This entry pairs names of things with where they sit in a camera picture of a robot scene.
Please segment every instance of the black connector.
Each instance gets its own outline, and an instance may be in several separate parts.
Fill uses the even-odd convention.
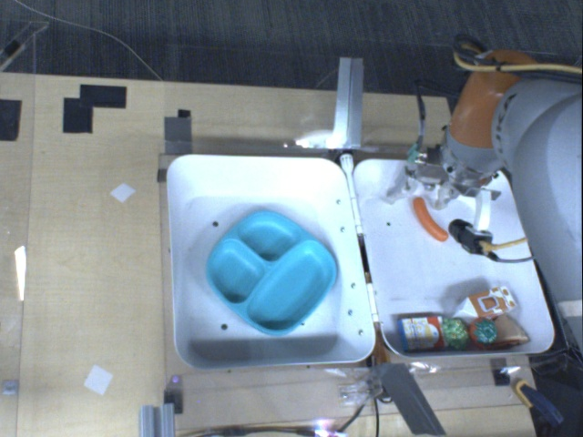
[[[457,218],[449,224],[449,234],[462,245],[462,247],[470,254],[484,255],[484,250],[480,242],[492,242],[492,233],[489,231],[478,231],[466,222]]]

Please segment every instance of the wooden surface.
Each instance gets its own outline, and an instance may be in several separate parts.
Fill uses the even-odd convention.
[[[16,91],[26,82],[31,86],[26,76],[13,81]],[[96,108],[92,135],[63,134],[63,98],[78,97],[80,84],[127,86],[127,108]],[[167,373],[156,180],[164,116],[176,116],[179,108],[191,110],[195,140],[259,137],[292,143],[304,133],[332,129],[335,95],[56,76],[37,76],[28,91],[20,93],[35,108],[17,432],[0,432],[18,437],[138,435],[139,407],[161,404]],[[416,138],[414,98],[365,95],[363,111],[365,143],[406,145]],[[427,111],[428,143],[434,143],[449,113],[439,99],[430,99]],[[0,164],[6,167],[3,159]],[[109,195],[122,183],[136,190],[125,203]],[[10,315],[18,318],[18,309],[22,305],[16,303],[6,312],[12,310]],[[113,374],[103,396],[84,386],[93,365]],[[202,400],[217,404],[205,411],[211,422],[224,425],[238,415],[229,408],[235,397],[250,409],[247,415],[264,413],[265,400],[256,387],[233,390],[228,373],[217,374],[225,387],[197,389]],[[285,370],[270,374],[281,381]],[[197,380],[205,375],[191,371],[189,380],[199,387]],[[440,377],[444,382],[420,378],[420,383],[428,400],[442,410],[438,415],[449,434],[534,435],[527,409],[509,388],[486,384],[489,379],[480,374]],[[212,378],[207,379],[212,385]],[[337,396],[335,387],[328,389],[331,397]],[[455,393],[448,395],[446,387]],[[292,389],[280,390],[282,403],[292,406]],[[476,400],[479,393],[489,398]],[[0,413],[14,414],[4,398]],[[465,407],[464,401],[474,409],[456,410]],[[302,407],[299,400],[296,404]],[[351,412],[341,408],[339,417]],[[382,413],[381,435],[409,435],[394,405]],[[496,422],[487,432],[477,425],[492,416]],[[364,416],[351,427],[351,435],[370,435],[371,425],[373,419]]]

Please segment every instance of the blue divided plate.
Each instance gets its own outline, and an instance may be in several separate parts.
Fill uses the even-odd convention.
[[[207,260],[207,279],[215,293],[270,335],[285,335],[312,314],[336,274],[334,257],[320,241],[268,210],[231,228]]]

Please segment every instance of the white cable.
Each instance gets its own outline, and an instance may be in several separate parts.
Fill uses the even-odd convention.
[[[105,37],[109,37],[110,39],[115,40],[116,42],[118,42],[119,44],[121,44],[123,47],[125,47],[130,54],[132,54],[135,58],[138,59],[138,61],[145,66],[148,71],[154,75],[154,77],[158,80],[158,81],[163,81],[164,79],[162,79],[162,76],[160,76],[156,71],[154,71],[154,69],[148,65],[148,63],[146,63],[146,61],[144,61],[144,59],[138,55],[138,53],[131,48],[128,44],[126,44],[123,40],[119,39],[118,37],[115,37],[113,35],[111,35],[110,33],[107,33],[105,31],[102,31],[101,29],[96,29],[95,27],[91,27],[88,25],[81,25],[79,23],[73,23],[71,21],[67,21],[66,19],[61,19],[58,18],[56,16],[52,16],[52,15],[48,15],[47,13],[43,13],[42,11],[36,10],[34,8],[32,8],[31,6],[28,6],[27,4],[24,4],[23,2],[21,2],[20,0],[12,0],[13,2],[15,2],[16,4],[21,5],[23,8],[26,8],[28,11],[31,11],[33,13],[36,13],[37,15],[41,15],[44,16],[45,18],[48,19],[52,19],[53,21],[57,21],[58,23],[63,23],[65,25],[71,25],[74,27],[80,27],[81,29],[86,29],[87,31],[93,31],[95,33],[101,34]]]

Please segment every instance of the yellow cable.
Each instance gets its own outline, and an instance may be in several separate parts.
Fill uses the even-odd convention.
[[[492,244],[487,241],[480,241],[480,246],[485,253],[496,251],[499,249],[511,248],[512,246],[517,246],[522,243],[526,243],[526,238],[515,239],[514,241],[508,241],[507,243]]]
[[[454,60],[458,66],[468,71],[477,71],[480,73],[512,73],[513,71],[560,71],[563,73],[570,73],[572,75],[583,76],[583,69],[576,66],[558,65],[555,63],[541,63],[531,65],[472,65],[465,62],[460,56],[454,53]]]

